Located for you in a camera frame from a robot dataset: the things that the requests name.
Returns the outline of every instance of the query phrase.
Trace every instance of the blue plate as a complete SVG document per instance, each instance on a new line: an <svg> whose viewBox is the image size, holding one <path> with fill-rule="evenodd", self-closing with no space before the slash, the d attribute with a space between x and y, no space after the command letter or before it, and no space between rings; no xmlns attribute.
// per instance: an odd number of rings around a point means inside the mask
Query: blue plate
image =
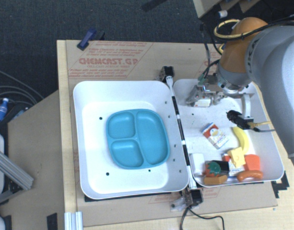
<svg viewBox="0 0 294 230"><path fill-rule="evenodd" d="M112 159L125 169L155 167L170 155L164 123L148 109L112 114L106 123L106 136Z"/></svg>

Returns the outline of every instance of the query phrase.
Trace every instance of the blue bottle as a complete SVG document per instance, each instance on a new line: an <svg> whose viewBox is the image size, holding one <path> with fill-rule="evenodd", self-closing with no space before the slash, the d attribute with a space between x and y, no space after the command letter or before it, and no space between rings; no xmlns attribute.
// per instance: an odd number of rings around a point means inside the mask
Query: blue bottle
<svg viewBox="0 0 294 230"><path fill-rule="evenodd" d="M3 98L2 104L0 105L0 122L4 119L8 111L8 98Z"/></svg>

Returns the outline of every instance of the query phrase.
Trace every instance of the sausage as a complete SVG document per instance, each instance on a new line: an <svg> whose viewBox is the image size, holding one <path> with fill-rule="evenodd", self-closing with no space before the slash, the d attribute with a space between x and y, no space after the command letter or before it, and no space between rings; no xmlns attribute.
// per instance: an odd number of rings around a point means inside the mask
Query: sausage
<svg viewBox="0 0 294 230"><path fill-rule="evenodd" d="M263 178L263 172L262 171L242 171L237 175L238 181L242 182L244 179L253 177L257 179L262 179Z"/></svg>

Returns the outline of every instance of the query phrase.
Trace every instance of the black carpet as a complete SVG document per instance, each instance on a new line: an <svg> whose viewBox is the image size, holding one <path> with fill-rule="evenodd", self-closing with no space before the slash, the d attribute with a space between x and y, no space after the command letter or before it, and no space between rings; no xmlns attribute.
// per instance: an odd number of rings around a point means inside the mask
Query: black carpet
<svg viewBox="0 0 294 230"><path fill-rule="evenodd" d="M219 10L199 19L192 0L0 0L0 70L47 97L58 89L57 40L82 39L94 27L105 40L202 43L199 26L214 28ZM235 5L225 19L270 22L293 13L294 0L261 0L246 13ZM0 87L10 85L22 87L0 74Z"/></svg>

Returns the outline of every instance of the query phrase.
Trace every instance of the yellow banana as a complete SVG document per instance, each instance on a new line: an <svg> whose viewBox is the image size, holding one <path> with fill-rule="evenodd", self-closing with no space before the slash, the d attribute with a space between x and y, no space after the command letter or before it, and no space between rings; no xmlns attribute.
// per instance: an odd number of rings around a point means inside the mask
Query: yellow banana
<svg viewBox="0 0 294 230"><path fill-rule="evenodd" d="M237 136L240 146L243 150L243 154L246 154L249 150L249 139L245 131L237 126L233 127L233 132Z"/></svg>

